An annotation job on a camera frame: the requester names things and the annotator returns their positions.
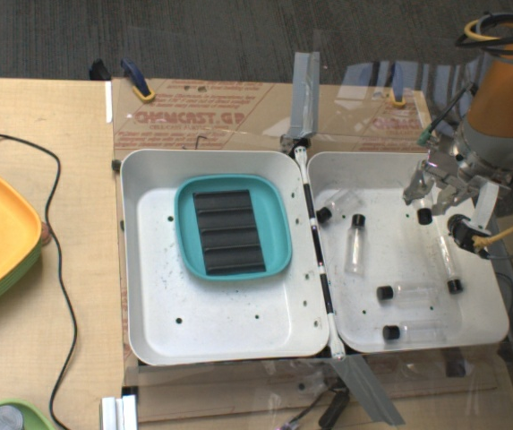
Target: light wood surface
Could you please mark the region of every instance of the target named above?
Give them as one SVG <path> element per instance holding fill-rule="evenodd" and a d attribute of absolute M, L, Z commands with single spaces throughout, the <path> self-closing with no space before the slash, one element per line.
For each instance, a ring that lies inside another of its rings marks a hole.
<path fill-rule="evenodd" d="M 118 397 L 124 380 L 113 128 L 106 123 L 104 84 L 0 79 L 0 133 L 32 140 L 62 160 L 50 219 L 63 247 L 64 284 L 78 317 L 79 341 L 55 409 L 71 429 L 98 429 L 101 398 Z M 40 216 L 55 171 L 55 162 L 47 155 L 0 141 L 0 176 Z M 48 416 L 49 396 L 71 340 L 72 325 L 57 280 L 56 245 L 51 243 L 43 248 L 39 262 L 0 298 L 0 400 L 21 398 Z M 492 375 L 488 380 L 484 373 L 470 376 L 464 390 L 394 399 L 405 428 L 513 429 L 513 389 L 506 366 L 494 352 L 488 360 Z M 475 377 L 482 377 L 481 383 L 474 382 Z M 255 390 L 254 399 L 267 393 Z M 278 410 L 281 397 L 266 397 L 268 413 L 141 427 L 268 430 L 300 410 Z M 327 404 L 322 403 L 303 420 L 302 430 L 317 430 Z M 352 427 L 389 428 L 372 423 L 356 402 L 337 426 Z"/>

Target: robotic arm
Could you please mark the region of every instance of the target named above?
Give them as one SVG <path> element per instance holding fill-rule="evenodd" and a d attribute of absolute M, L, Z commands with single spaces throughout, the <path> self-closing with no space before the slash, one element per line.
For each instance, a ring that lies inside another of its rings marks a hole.
<path fill-rule="evenodd" d="M 443 215 L 449 207 L 476 197 L 474 216 L 454 215 L 448 227 L 459 247 L 483 257 L 488 255 L 484 248 L 504 236 L 492 236 L 487 223 L 496 201 L 509 193 L 513 179 L 513 37 L 482 33 L 499 24 L 513 27 L 513 14 L 489 14 L 472 21 L 457 40 L 458 47 L 489 52 L 493 63 L 452 136 L 433 134 L 442 118 L 423 132 L 419 142 L 429 149 L 427 158 L 415 168 L 404 191 L 409 205 L 428 196 L 437 185 L 440 192 L 432 204 L 432 215 Z M 458 96 L 473 87 L 467 86 Z"/>

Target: black cap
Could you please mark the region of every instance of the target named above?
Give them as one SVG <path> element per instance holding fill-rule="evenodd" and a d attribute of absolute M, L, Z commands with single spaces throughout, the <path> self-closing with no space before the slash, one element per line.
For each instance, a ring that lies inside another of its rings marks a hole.
<path fill-rule="evenodd" d="M 385 325 L 383 327 L 383 339 L 385 340 L 398 340 L 400 334 L 397 325 Z"/>
<path fill-rule="evenodd" d="M 390 285 L 384 285 L 377 289 L 378 299 L 381 301 L 387 301 L 393 298 L 393 288 Z"/>
<path fill-rule="evenodd" d="M 331 211 L 329 211 L 328 207 L 322 207 L 316 212 L 316 218 L 320 223 L 324 223 L 331 218 Z"/>
<path fill-rule="evenodd" d="M 451 295 L 456 295 L 457 293 L 461 293 L 463 291 L 463 284 L 459 279 L 448 280 L 447 288 L 449 289 L 449 293 Z"/>
<path fill-rule="evenodd" d="M 431 225 L 433 222 L 432 210 L 426 207 L 419 209 L 417 211 L 417 219 L 420 225 Z"/>
<path fill-rule="evenodd" d="M 352 217 L 352 226 L 355 226 L 356 228 L 361 228 L 365 225 L 365 216 L 361 213 L 356 213 Z"/>

